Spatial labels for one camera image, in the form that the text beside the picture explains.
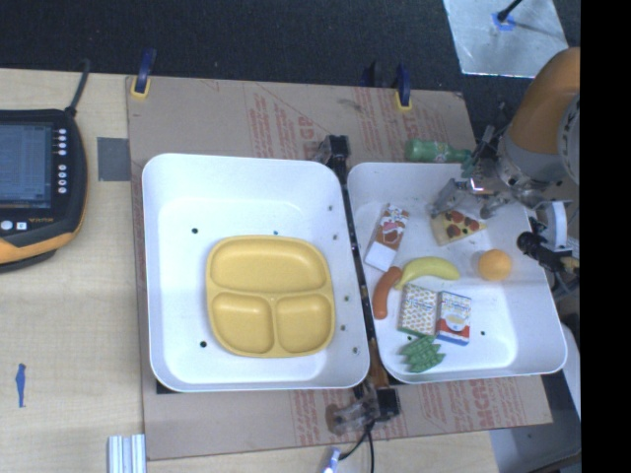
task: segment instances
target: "white tray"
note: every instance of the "white tray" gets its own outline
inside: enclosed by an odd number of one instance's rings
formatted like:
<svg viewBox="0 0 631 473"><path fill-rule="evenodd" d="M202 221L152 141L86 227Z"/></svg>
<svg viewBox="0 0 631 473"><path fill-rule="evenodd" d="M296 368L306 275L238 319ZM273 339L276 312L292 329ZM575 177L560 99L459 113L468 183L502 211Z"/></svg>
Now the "white tray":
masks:
<svg viewBox="0 0 631 473"><path fill-rule="evenodd" d="M392 290L387 317L375 320L385 368L406 383L557 372L565 363L567 348L545 271L517 248L518 236L530 231L527 210L517 203L502 207L495 217L484 221L486 230L440 247L430 229L428 204L451 177L460 179L460 165L364 163L349 173L348 189L362 258L383 206L391 202L410 213L392 264L402 265L425 255L445 257L457 266L459 280L425 276L414 283L472 299L469 344L437 340L440 352L447 354L444 360L427 372L412 373L398 354L409 339L396 330L401 291ZM479 205L475 204L471 196L458 209L480 219ZM493 247L513 258L511 276L501 283L483 281L475 271L476 256ZM363 267L372 297L383 272L367 264Z"/></svg>
<svg viewBox="0 0 631 473"><path fill-rule="evenodd" d="M340 184L314 162L164 154L142 174L149 347L156 378L176 391L342 388L370 362ZM297 237L326 258L335 332L312 355L232 354L213 337L204 268L237 235Z"/></svg>

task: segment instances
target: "banana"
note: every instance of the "banana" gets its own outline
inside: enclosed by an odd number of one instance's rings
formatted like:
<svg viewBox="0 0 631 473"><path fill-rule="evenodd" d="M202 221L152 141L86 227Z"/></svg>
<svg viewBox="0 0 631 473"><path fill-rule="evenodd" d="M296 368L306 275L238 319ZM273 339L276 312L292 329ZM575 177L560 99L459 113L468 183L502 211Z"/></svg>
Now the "banana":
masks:
<svg viewBox="0 0 631 473"><path fill-rule="evenodd" d="M437 256L424 256L412 259L403 267L403 275L394 285L395 289L403 289L403 286L423 275L432 275L446 280L457 280L460 278L460 272L456 266Z"/></svg>

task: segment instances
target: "wooden tabletop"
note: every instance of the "wooden tabletop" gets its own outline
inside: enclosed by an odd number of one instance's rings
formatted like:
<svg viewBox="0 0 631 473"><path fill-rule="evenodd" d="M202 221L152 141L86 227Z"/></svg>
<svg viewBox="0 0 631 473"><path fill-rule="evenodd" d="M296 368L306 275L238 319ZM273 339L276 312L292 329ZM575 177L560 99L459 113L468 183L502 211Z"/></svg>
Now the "wooden tabletop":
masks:
<svg viewBox="0 0 631 473"><path fill-rule="evenodd" d="M79 78L0 69L0 108L64 108ZM84 226L51 259L0 274L0 471L101 473L108 437L143 433L130 183L97 170L98 139L126 139L126 114L125 76L91 74L76 117L89 162ZM147 471L316 473L327 449L150 461ZM380 440L375 458L377 472L497 471L487 432ZM338 471L370 471L368 445Z"/></svg>

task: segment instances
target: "sausage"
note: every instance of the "sausage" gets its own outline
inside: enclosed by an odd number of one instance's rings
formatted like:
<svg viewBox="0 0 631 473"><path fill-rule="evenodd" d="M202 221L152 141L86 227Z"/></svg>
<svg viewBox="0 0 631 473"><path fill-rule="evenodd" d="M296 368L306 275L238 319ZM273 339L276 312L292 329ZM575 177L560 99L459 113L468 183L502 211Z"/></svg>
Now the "sausage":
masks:
<svg viewBox="0 0 631 473"><path fill-rule="evenodd" d="M379 279L373 292L373 315L375 319L383 319L387 316L387 295L390 288L403 276L403 271L398 266L390 266Z"/></svg>

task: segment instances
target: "yellow plate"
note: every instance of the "yellow plate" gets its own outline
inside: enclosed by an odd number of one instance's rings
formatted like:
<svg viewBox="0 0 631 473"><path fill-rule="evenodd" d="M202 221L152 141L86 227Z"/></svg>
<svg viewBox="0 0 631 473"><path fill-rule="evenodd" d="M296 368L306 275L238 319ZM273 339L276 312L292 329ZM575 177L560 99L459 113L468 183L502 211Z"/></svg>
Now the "yellow plate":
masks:
<svg viewBox="0 0 631 473"><path fill-rule="evenodd" d="M328 264L287 236L230 236L206 261L208 317L217 340L241 356L286 358L323 349L335 329Z"/></svg>

